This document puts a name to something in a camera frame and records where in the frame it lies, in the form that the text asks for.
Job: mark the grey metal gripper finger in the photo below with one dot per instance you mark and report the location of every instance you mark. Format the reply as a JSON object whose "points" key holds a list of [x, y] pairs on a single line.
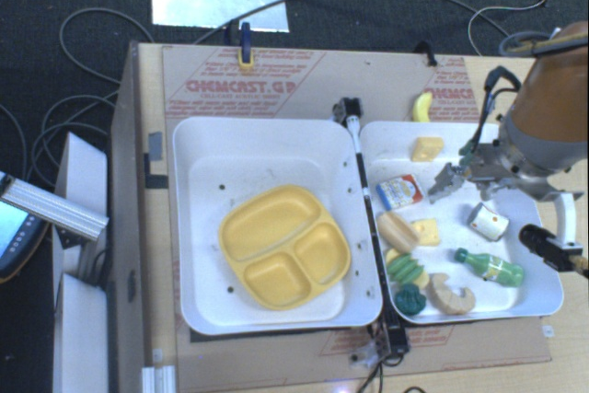
{"points": [[445, 183], [491, 192]]}

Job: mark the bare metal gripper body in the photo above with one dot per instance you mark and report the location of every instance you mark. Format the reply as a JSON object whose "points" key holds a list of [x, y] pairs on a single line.
{"points": [[494, 168]]}

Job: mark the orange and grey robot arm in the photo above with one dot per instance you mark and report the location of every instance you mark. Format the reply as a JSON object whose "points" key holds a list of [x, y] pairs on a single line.
{"points": [[547, 106]]}

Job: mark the white can with orange dots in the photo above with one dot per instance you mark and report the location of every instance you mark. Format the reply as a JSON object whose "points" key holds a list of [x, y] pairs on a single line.
{"points": [[488, 222]]}

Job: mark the yellow cheese wedge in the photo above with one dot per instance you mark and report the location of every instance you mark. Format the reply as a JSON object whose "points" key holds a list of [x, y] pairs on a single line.
{"points": [[427, 149], [429, 233]]}

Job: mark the white red and blue carton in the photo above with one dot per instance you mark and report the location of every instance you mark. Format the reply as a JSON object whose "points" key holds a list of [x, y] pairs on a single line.
{"points": [[399, 191]]}

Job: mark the tan hot dog bun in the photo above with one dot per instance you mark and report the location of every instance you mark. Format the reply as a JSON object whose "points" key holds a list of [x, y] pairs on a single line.
{"points": [[396, 232]]}

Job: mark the green plastic bottle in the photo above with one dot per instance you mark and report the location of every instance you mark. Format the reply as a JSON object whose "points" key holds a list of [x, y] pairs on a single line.
{"points": [[494, 269]]}

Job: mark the yellow banana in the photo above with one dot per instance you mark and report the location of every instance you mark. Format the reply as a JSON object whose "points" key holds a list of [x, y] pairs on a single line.
{"points": [[421, 108]]}

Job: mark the thin black and white rod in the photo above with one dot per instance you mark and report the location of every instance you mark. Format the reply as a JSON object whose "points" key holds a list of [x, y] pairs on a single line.
{"points": [[366, 193]]}

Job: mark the green and yellow corn cob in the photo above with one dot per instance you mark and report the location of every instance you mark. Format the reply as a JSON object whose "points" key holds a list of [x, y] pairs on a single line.
{"points": [[405, 269]]}

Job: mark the white plastic tray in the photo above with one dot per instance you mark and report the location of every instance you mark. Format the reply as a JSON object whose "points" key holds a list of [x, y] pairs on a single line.
{"points": [[257, 142], [506, 303]]}

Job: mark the tan croissant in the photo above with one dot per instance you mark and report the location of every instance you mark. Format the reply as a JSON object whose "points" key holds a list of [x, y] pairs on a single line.
{"points": [[448, 299]]}

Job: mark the dark green broccoli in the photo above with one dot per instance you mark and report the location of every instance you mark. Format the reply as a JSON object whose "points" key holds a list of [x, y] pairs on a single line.
{"points": [[410, 300]]}

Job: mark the yellow divided plate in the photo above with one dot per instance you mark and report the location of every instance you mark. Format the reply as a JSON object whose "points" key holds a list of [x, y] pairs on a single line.
{"points": [[280, 244]]}

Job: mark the brown cardboard board red print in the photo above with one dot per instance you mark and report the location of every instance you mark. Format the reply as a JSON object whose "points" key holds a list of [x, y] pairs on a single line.
{"points": [[294, 83]]}

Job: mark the black cylinder on white bracket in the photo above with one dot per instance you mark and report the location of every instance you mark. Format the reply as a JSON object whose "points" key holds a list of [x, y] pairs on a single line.
{"points": [[547, 246]]}

